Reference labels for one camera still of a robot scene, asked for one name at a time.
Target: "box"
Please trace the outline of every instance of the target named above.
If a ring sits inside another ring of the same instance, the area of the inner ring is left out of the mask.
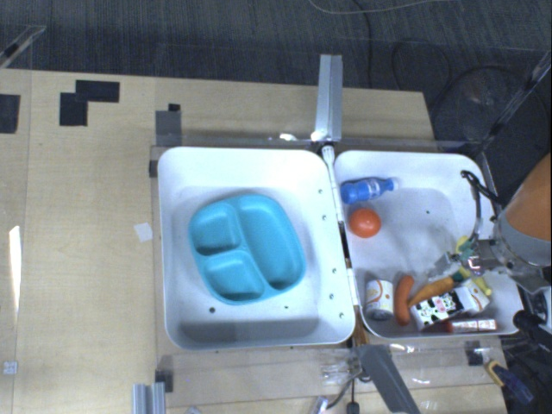
[[[418,329],[427,329],[459,315],[474,316],[481,313],[490,300],[471,280],[457,286],[451,292],[435,296],[410,308],[412,318]]]

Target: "metal bracket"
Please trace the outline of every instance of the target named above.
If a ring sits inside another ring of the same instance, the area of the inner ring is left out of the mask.
[[[363,345],[357,354],[362,370],[372,378],[390,412],[420,414],[416,402],[392,361],[386,345]]]
[[[317,120],[313,141],[342,138],[343,61],[341,55],[321,55],[318,73]]]
[[[0,69],[8,67],[46,30],[44,26],[32,26],[25,29],[11,44],[0,51]]]
[[[165,414],[165,383],[132,387],[132,414]]]

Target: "orange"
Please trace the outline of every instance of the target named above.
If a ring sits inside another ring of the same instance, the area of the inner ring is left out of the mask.
[[[348,226],[355,235],[361,238],[369,238],[377,235],[380,231],[381,219],[371,209],[358,209],[349,217]]]

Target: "blue plate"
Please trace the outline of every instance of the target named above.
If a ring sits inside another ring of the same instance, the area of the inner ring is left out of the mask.
[[[304,253],[292,223],[264,195],[203,207],[191,218],[189,239],[205,285],[227,304],[271,298],[304,277]]]

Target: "gray carpet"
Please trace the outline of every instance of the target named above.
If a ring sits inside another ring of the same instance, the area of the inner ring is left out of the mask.
[[[356,9],[349,0],[315,1]],[[418,0],[357,1],[381,8]],[[47,31],[34,48],[38,69],[301,85],[317,83],[320,53],[340,53],[346,86],[423,91],[437,138],[478,140],[550,50],[550,18],[551,0],[429,3],[371,14],[369,26],[364,16],[326,15],[307,0],[0,0],[0,44],[14,25],[40,24]],[[549,147],[549,86],[548,76],[517,129],[506,130],[507,143],[489,149],[507,197]]]

